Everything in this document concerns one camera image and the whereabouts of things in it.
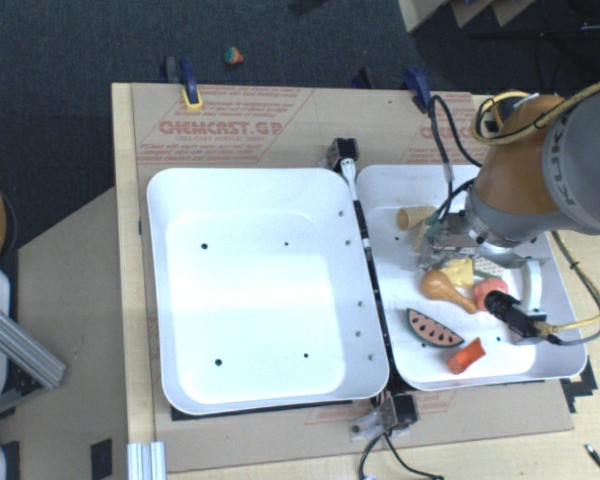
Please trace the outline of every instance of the plastic toy food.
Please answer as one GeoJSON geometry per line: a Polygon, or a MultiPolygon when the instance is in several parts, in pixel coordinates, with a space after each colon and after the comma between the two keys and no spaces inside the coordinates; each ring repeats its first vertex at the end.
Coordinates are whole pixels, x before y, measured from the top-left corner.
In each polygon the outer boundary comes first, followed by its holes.
{"type": "Polygon", "coordinates": [[[402,230],[418,227],[436,209],[433,206],[409,206],[400,208],[396,214],[396,224],[402,230]]]}
{"type": "Polygon", "coordinates": [[[473,260],[458,258],[449,260],[449,266],[440,269],[451,284],[460,288],[473,288],[473,260]]]}
{"type": "Polygon", "coordinates": [[[227,48],[225,50],[223,60],[225,64],[235,65],[244,62],[244,56],[235,46],[232,46],[231,48],[227,48]]]}
{"type": "Polygon", "coordinates": [[[489,277],[473,287],[473,296],[476,299],[476,305],[478,306],[478,309],[487,311],[487,308],[484,305],[484,299],[489,292],[494,290],[498,290],[507,294],[509,293],[509,287],[507,286],[507,283],[505,283],[499,277],[489,277]]]}
{"type": "Polygon", "coordinates": [[[456,290],[447,275],[440,270],[425,272],[420,281],[420,291],[429,299],[455,302],[462,306],[467,313],[474,314],[478,311],[475,301],[456,290]]]}
{"type": "Polygon", "coordinates": [[[464,338],[415,309],[407,308],[407,324],[420,339],[434,347],[449,348],[464,343],[464,338]]]}
{"type": "Polygon", "coordinates": [[[478,277],[502,277],[503,272],[503,267],[483,256],[473,260],[473,273],[478,277]]]}
{"type": "Polygon", "coordinates": [[[480,338],[476,338],[466,347],[458,350],[449,361],[447,366],[453,372],[454,375],[460,375],[469,366],[475,363],[481,357],[484,357],[487,353],[482,348],[482,342],[480,338]]]}

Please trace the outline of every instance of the small toy ball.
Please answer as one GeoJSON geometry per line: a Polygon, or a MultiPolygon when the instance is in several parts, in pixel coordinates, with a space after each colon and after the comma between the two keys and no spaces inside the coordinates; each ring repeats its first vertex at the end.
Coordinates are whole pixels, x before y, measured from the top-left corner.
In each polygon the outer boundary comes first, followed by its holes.
{"type": "Polygon", "coordinates": [[[488,277],[473,287],[473,297],[476,301],[478,309],[487,311],[487,308],[484,305],[484,299],[489,292],[494,290],[498,290],[502,293],[509,293],[509,287],[507,286],[507,283],[505,283],[499,277],[488,277]]]}
{"type": "Polygon", "coordinates": [[[231,48],[227,48],[224,52],[223,60],[225,64],[232,66],[234,64],[240,64],[241,62],[244,62],[244,57],[235,46],[232,46],[231,48]]]}

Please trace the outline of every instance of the toy carrot piece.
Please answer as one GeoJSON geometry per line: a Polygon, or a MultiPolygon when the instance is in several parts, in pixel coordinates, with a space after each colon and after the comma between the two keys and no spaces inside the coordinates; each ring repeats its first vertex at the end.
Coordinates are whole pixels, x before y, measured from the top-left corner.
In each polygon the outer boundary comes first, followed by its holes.
{"type": "Polygon", "coordinates": [[[454,375],[460,375],[469,368],[469,366],[485,355],[486,352],[484,351],[484,348],[482,348],[480,338],[476,338],[466,347],[456,352],[451,359],[447,361],[447,366],[454,375]]]}

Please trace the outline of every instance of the white tray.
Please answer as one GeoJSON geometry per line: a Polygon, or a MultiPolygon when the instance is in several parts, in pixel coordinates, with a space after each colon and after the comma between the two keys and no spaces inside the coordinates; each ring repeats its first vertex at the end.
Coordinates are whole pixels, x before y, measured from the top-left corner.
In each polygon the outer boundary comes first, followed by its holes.
{"type": "MultiPolygon", "coordinates": [[[[455,186],[474,177],[473,166],[455,166],[455,186]]],[[[456,304],[432,301],[419,289],[423,271],[419,255],[412,250],[416,229],[401,231],[396,214],[402,207],[431,205],[438,207],[446,198],[447,186],[439,165],[375,165],[363,169],[357,179],[360,201],[366,216],[373,257],[378,272],[396,367],[410,385],[422,390],[536,381],[577,375],[586,364],[584,345],[556,346],[547,342],[516,345],[506,324],[487,312],[471,315],[456,304]],[[406,308],[414,308],[452,329],[465,339],[464,345],[480,337],[486,356],[464,373],[454,375],[446,365],[457,348],[423,346],[408,329],[406,308]]],[[[452,211],[464,207],[464,195],[458,196],[452,211]]],[[[575,315],[546,236],[535,244],[518,246],[514,252],[531,256],[542,264],[540,307],[547,320],[563,324],[575,315]]],[[[505,271],[509,293],[520,299],[523,276],[519,270],[505,271]]],[[[579,330],[561,334],[565,339],[581,338],[579,330]]]]}
{"type": "Polygon", "coordinates": [[[370,398],[389,367],[345,181],[159,172],[147,189],[162,385],[193,415],[370,398]]]}

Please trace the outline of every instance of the toy watermelon slice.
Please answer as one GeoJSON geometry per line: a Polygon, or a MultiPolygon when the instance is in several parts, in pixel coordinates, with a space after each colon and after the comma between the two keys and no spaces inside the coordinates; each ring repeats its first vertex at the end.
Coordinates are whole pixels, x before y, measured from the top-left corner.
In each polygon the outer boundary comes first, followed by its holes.
{"type": "Polygon", "coordinates": [[[451,348],[464,343],[464,338],[415,309],[407,308],[407,323],[421,340],[434,347],[451,348]]]}

